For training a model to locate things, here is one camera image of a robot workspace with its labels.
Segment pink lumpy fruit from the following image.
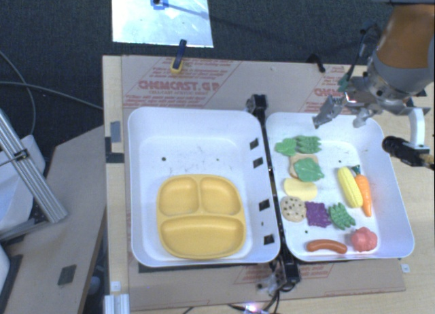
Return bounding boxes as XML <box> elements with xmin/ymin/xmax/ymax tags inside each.
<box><xmin>345</xmin><ymin>226</ymin><xmax>379</xmax><ymax>254</ymax></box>

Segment black cylinder on white bracket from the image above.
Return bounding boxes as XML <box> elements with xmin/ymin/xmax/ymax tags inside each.
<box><xmin>381</xmin><ymin>106</ymin><xmax>432</xmax><ymax>168</ymax></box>

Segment yellow potato slice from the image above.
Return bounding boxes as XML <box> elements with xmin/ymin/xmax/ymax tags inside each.
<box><xmin>283</xmin><ymin>177</ymin><xmax>319</xmax><ymax>200</ymax></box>

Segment orange carrot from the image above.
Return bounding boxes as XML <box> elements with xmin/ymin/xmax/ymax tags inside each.
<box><xmin>350</xmin><ymin>164</ymin><xmax>373</xmax><ymax>218</ymax></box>

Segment green lettuce leaf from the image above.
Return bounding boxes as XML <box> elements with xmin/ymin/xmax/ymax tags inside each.
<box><xmin>292</xmin><ymin>157</ymin><xmax>326</xmax><ymax>183</ymax></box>
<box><xmin>274</xmin><ymin>137</ymin><xmax>299</xmax><ymax>158</ymax></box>

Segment tan chocolate chip biscuit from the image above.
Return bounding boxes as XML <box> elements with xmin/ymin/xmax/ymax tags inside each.
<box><xmin>279</xmin><ymin>195</ymin><xmax>307</xmax><ymax>224</ymax></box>

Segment thin black rod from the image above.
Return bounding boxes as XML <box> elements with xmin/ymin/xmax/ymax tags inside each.
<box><xmin>258</xmin><ymin>111</ymin><xmax>292</xmax><ymax>266</ymax></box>

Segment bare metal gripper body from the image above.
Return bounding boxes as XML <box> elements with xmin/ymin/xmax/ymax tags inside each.
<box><xmin>345</xmin><ymin>75</ymin><xmax>428</xmax><ymax>117</ymax></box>

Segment yellow divided plate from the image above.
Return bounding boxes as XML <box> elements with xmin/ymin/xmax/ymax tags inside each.
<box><xmin>156</xmin><ymin>173</ymin><xmax>247</xmax><ymax>261</ymax></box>

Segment red sausage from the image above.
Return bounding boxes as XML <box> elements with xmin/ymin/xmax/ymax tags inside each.
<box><xmin>306</xmin><ymin>239</ymin><xmax>349</xmax><ymax>256</ymax></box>

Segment purple grapes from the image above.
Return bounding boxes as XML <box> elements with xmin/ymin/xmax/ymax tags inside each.
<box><xmin>304</xmin><ymin>200</ymin><xmax>332</xmax><ymax>229</ymax></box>

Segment yellow corn cob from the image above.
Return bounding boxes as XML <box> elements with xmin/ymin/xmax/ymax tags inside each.
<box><xmin>336</xmin><ymin>166</ymin><xmax>364</xmax><ymax>209</ymax></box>

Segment white plastic tray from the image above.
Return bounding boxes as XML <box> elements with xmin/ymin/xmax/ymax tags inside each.
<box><xmin>264</xmin><ymin>111</ymin><xmax>416</xmax><ymax>262</ymax></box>
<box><xmin>126</xmin><ymin>105</ymin><xmax>282</xmax><ymax>268</ymax></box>

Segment brown cardboard board, red print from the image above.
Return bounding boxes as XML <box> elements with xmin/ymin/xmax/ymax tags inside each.
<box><xmin>120</xmin><ymin>54</ymin><xmax>407</xmax><ymax>302</ymax></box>

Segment tan bread slice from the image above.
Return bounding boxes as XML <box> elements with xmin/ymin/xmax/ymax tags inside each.
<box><xmin>288</xmin><ymin>153</ymin><xmax>319</xmax><ymax>179</ymax></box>

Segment green pea pods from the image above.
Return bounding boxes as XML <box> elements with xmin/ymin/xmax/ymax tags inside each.
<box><xmin>294</xmin><ymin>135</ymin><xmax>323</xmax><ymax>155</ymax></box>
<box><xmin>327</xmin><ymin>202</ymin><xmax>357</xmax><ymax>232</ymax></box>

